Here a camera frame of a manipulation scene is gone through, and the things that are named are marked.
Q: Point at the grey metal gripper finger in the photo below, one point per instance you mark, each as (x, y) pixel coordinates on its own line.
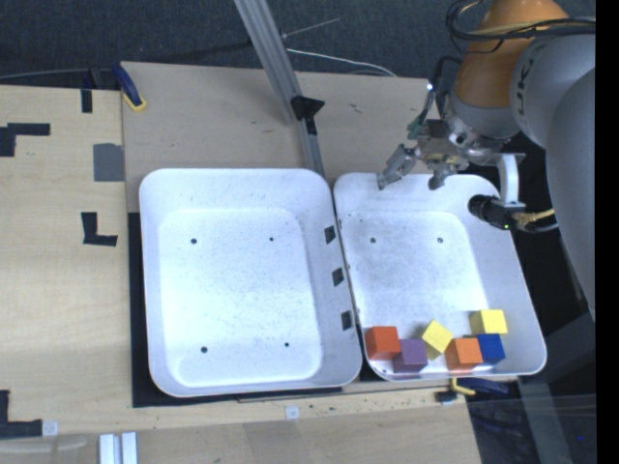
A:
(399, 162)
(441, 174)

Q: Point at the purple cube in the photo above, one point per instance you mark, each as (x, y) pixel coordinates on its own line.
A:
(412, 354)

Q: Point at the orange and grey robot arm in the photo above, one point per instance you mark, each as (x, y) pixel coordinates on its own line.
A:
(566, 114)

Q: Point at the black cylinder on white bracket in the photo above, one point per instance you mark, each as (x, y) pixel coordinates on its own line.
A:
(488, 209)

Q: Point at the yellow cube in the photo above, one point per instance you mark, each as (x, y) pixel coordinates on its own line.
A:
(489, 322)
(436, 337)

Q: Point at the blue cube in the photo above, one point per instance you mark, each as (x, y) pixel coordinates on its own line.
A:
(492, 347)

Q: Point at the pale wood board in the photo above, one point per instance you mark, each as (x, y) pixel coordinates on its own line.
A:
(217, 124)

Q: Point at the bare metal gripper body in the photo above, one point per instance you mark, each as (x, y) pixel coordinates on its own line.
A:
(447, 145)

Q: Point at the white plastic tray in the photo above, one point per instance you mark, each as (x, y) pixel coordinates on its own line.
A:
(416, 269)
(242, 288)

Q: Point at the orange cube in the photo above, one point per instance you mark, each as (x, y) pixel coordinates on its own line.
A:
(382, 341)
(463, 353)

